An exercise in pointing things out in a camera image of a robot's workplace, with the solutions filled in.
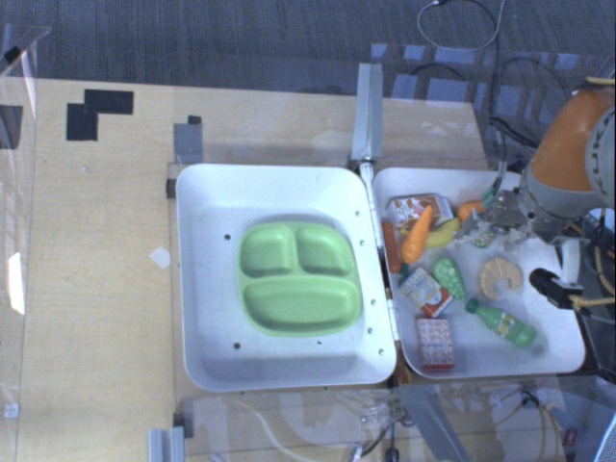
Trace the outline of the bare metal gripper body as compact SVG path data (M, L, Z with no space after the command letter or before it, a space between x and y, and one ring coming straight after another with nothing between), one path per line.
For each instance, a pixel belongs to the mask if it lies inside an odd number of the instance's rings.
M486 220L501 229L521 229L527 226L528 219L518 204L516 190L498 192L492 206L486 211Z

